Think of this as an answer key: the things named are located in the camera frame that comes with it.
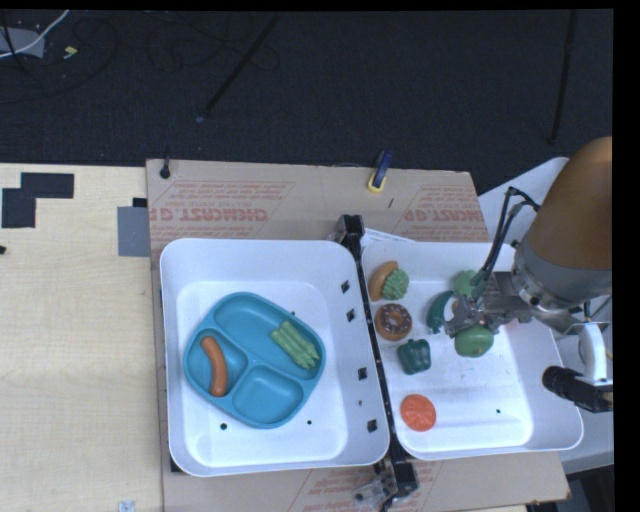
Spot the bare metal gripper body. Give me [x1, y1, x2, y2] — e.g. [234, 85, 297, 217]
[472, 272, 552, 327]

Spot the dark green chili pepper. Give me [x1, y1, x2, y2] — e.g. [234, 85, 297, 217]
[426, 290, 455, 335]

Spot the green apple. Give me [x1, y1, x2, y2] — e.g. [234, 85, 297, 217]
[453, 324, 495, 359]

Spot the light green vegetable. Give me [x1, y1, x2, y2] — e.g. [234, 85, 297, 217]
[453, 269, 481, 299]

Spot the dark green bell pepper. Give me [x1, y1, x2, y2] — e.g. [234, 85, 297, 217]
[397, 338, 432, 376]

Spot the brown doughnut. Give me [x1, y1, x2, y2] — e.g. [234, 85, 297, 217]
[374, 303, 414, 343]

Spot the light green lettuce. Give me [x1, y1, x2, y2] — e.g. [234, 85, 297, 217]
[382, 268, 410, 301]

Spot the white plastic tray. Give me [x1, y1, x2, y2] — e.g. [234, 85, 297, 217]
[359, 239, 585, 461]
[159, 237, 391, 477]

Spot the thin black rod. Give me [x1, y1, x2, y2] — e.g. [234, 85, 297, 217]
[348, 234, 404, 466]

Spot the brown bread bun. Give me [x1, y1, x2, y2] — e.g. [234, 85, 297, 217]
[368, 260, 400, 302]

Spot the orange slice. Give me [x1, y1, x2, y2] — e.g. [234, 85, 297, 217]
[399, 393, 437, 433]

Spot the white paper sheet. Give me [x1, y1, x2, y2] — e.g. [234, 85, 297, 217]
[360, 227, 416, 247]

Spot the green asparagus bunch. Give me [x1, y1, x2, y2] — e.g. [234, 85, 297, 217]
[270, 320, 321, 370]

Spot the brown cardboard board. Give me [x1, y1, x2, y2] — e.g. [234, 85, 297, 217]
[144, 158, 572, 512]

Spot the blue divided plate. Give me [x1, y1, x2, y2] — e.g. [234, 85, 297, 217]
[182, 291, 327, 430]

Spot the orange sausage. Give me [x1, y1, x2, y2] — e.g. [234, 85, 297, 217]
[200, 336, 230, 398]

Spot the black cylinder on white bracket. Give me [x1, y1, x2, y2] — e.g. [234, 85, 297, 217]
[542, 322, 614, 414]

